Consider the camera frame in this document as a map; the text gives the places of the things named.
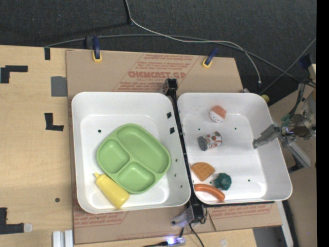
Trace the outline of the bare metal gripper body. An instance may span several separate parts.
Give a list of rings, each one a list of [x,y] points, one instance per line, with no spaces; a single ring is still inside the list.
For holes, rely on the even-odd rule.
[[[292,139],[316,138],[316,118],[313,115],[286,114],[281,118],[281,132]]]

